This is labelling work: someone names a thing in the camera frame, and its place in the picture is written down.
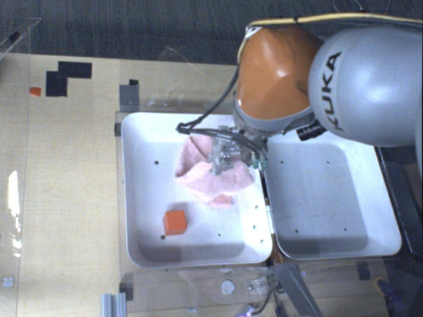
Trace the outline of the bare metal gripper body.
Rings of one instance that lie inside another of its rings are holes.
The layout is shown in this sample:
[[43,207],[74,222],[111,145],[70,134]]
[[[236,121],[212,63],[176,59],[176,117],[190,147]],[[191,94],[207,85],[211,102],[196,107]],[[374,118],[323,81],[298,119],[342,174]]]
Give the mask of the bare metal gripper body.
[[219,126],[208,133],[212,137],[212,152],[208,161],[212,163],[211,173],[220,175],[242,162],[247,167],[265,169],[265,138],[253,136],[244,129]]

